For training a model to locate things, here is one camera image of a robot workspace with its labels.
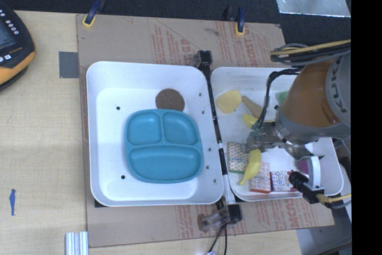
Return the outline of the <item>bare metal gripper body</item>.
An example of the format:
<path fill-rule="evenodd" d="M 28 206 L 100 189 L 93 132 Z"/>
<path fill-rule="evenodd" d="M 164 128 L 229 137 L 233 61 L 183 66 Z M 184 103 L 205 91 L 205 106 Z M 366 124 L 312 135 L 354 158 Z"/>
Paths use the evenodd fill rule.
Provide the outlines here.
<path fill-rule="evenodd" d="M 248 151 L 260 149 L 262 152 L 273 149 L 285 149 L 294 159 L 313 156 L 306 148 L 307 142 L 293 136 L 279 122 L 264 122 L 254 127 L 247 138 Z"/>

